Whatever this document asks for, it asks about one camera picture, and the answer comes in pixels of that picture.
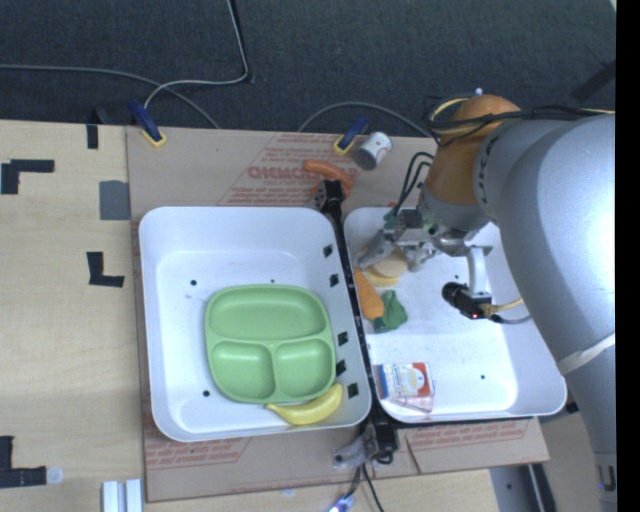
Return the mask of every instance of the blue clamp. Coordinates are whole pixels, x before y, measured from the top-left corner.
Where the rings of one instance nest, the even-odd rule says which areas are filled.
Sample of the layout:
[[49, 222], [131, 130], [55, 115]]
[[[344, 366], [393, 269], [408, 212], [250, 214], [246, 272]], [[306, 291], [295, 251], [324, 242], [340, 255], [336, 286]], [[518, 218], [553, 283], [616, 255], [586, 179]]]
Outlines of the blue clamp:
[[159, 148], [167, 141], [167, 137], [158, 129], [151, 114], [140, 103], [135, 100], [127, 101], [127, 110], [142, 127], [142, 135], [153, 147]]
[[340, 156], [344, 156], [353, 146], [357, 135], [364, 133], [369, 127], [369, 119], [366, 117], [359, 118], [347, 132], [338, 138], [333, 144], [333, 150]]

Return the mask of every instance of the black hole in tray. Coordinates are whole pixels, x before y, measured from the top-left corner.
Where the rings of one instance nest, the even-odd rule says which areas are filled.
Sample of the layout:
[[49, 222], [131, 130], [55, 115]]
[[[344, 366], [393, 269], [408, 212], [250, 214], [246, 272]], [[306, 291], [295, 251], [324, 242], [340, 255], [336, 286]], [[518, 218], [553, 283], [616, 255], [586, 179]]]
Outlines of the black hole in tray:
[[347, 386], [347, 395], [349, 396], [349, 398], [353, 398], [354, 396], [357, 396], [358, 394], [358, 384], [356, 382], [354, 382], [353, 384], [349, 384]]
[[336, 364], [336, 376], [341, 375], [345, 371], [347, 371], [347, 365], [343, 359], [342, 361], [339, 361], [338, 364]]

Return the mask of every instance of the white tray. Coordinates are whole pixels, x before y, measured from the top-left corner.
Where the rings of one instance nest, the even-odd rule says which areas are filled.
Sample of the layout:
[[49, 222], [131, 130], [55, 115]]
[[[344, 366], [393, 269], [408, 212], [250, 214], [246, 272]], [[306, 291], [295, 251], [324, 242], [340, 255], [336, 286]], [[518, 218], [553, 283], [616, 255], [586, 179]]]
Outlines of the white tray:
[[[361, 208], [347, 216], [345, 237], [352, 261], [382, 227], [388, 211]], [[485, 227], [472, 243], [493, 246], [486, 266], [488, 291], [493, 293], [494, 303], [518, 298], [498, 229], [494, 225]], [[375, 334], [370, 323], [364, 321], [372, 364], [426, 362], [434, 381], [430, 415], [386, 400], [381, 401], [383, 407], [405, 423], [554, 414], [565, 404], [565, 381], [533, 321], [500, 325], [470, 320], [442, 298], [444, 284], [468, 283], [468, 273], [466, 258], [438, 255], [420, 272], [405, 273], [394, 286], [408, 313], [405, 324]], [[527, 314], [524, 305], [503, 312], [505, 318], [513, 319]]]
[[[366, 417], [371, 394], [335, 234], [323, 215], [308, 208], [164, 207], [144, 216], [139, 236], [151, 406], [165, 435], [202, 441], [346, 427]], [[263, 405], [229, 400], [211, 377], [207, 301], [228, 286], [272, 282], [305, 287], [327, 309], [345, 392], [322, 423], [293, 427]], [[341, 333], [347, 342], [338, 342]]]

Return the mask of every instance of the green plate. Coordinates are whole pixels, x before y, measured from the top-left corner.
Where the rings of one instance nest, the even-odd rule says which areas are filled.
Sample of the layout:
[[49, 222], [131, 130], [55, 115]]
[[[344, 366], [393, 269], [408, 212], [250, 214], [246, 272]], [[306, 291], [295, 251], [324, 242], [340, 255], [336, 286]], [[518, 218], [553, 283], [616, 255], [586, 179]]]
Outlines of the green plate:
[[310, 400], [335, 379], [329, 317], [305, 288], [225, 288], [209, 299], [205, 334], [213, 380], [233, 400]]

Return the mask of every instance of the banana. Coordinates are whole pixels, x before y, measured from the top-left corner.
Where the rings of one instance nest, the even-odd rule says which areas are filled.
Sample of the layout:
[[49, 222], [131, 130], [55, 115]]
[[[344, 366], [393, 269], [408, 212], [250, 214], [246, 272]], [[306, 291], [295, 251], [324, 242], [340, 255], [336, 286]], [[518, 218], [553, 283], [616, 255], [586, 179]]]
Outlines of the banana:
[[265, 407], [292, 425], [310, 425], [331, 416], [342, 401], [342, 384], [336, 382], [318, 398], [299, 405], [267, 404]]

